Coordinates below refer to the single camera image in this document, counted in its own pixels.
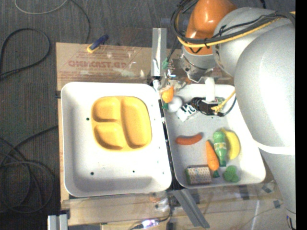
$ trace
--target green bottle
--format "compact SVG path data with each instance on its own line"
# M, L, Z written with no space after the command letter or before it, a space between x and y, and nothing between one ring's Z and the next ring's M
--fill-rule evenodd
M220 166L226 166L227 147L225 143L225 134L221 131L216 131L213 134L214 151L219 158Z

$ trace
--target yellow divided plate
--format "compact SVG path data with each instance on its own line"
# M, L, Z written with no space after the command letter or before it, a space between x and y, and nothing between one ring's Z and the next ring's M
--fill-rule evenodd
M133 96L106 96L92 106L92 128L104 149L128 151L146 147L152 140L145 103Z

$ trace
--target toy banana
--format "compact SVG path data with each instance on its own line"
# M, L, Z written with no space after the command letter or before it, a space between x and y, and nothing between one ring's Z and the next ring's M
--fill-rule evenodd
M224 128L221 130L228 141L229 146L229 159L232 160L236 158L240 152L240 141L235 132L227 131Z

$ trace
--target gray floor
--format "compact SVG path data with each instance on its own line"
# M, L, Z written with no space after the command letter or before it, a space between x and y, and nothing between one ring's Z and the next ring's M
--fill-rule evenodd
M23 13L14 0L0 0L0 44L10 33L21 28L35 28L44 32L51 48L48 56L39 64L0 79L0 162L10 150L5 143L15 146L28 137L46 129L47 132L27 139L16 149L27 162L42 164L53 174L52 181L46 171L37 165L31 168L39 184L40 192L29 176L25 164L1 166L0 175L0 229L46 229L46 216L59 212L59 143L56 91L56 42L85 43L89 24L84 13L69 1L53 13L31 15ZM151 47L152 28L168 29L167 47L174 36L170 33L170 17L180 0L73 0L83 8L90 20L88 43L104 34L108 44ZM260 0L231 0L237 7L262 7ZM49 11L64 0L17 0L26 11ZM295 0L265 0L268 9L295 11ZM39 60L47 44L38 32L23 30L13 35L2 51L0 74ZM16 151L10 153L19 158ZM30 207L14 207L16 211L35 211L43 206L52 193L50 202L33 214L7 211L24 204Z

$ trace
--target yellow cable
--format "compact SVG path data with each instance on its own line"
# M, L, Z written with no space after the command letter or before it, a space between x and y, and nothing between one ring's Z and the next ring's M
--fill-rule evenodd
M235 93L236 91L234 90L221 104L211 107L211 110L214 110L216 113L218 113Z
M254 29L252 29L252 30L250 30L250 31L248 31L248 32L242 33L242 34L240 34L240 35L233 36L233 37L230 37L230 38L228 38L228 39L220 40L220 41L217 41L217 42L207 43L207 44L190 44L190 43L186 43L185 41L183 41L180 37L177 37L177 38L178 38L179 42L180 42L182 45L187 46L187 47L190 47L190 48L201 48L201 47L206 47L206 46L212 46L212 45L216 45L216 44L226 43L226 42L228 42L228 41L232 41L232 40L241 38L241 37L243 37L243 36L246 36L246 35L248 35L248 34L251 34L251 33L255 32L255 31L257 31L257 30L262 29L262 28L265 27L265 26L268 26L269 24L271 24L271 23L273 23L273 22L275 22L275 21L277 21L277 20L279 20L279 19L280 19L280 18L276 18L275 20L272 20L272 21L270 21L270 22L267 22L267 23L265 23L265 24L263 24L263 25L261 25L261 26L258 26L258 27L256 27L256 28L254 28Z

